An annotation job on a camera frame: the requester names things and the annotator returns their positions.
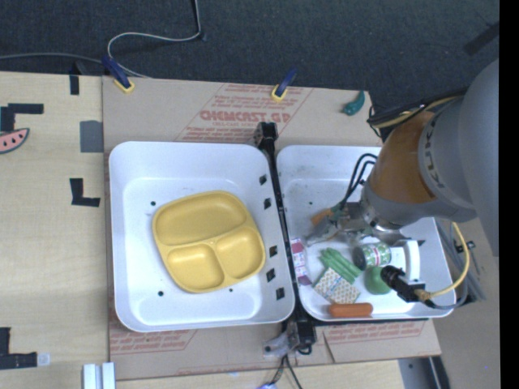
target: green round object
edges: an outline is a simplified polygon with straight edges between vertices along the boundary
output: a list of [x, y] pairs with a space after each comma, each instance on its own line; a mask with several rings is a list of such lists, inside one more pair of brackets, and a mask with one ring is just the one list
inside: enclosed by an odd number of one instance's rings
[[364, 285], [369, 293], [384, 295], [391, 291], [389, 285], [380, 277], [382, 267], [371, 267], [364, 274]]

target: black connector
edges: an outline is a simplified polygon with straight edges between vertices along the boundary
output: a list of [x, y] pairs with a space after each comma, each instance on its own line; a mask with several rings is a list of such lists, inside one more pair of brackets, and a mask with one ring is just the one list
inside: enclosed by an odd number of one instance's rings
[[380, 272], [382, 281], [385, 282], [390, 288], [397, 292], [405, 302], [416, 302], [420, 301], [416, 295], [417, 289], [425, 289], [423, 282], [412, 281], [411, 283], [405, 278], [405, 272], [400, 268], [396, 268], [393, 265], [387, 265], [382, 268]]

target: yellow plate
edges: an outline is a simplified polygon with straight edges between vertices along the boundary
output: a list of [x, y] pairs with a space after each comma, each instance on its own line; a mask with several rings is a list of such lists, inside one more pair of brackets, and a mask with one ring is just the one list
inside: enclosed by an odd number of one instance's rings
[[225, 191], [167, 203], [157, 210], [152, 229], [169, 274], [192, 293], [236, 284], [265, 264], [263, 240], [251, 214]]

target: green and white can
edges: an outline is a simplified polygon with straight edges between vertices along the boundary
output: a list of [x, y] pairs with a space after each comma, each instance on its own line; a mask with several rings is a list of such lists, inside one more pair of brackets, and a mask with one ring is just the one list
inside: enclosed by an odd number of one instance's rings
[[383, 242], [356, 246], [353, 251], [354, 264], [361, 270], [380, 267], [391, 262], [391, 248]]

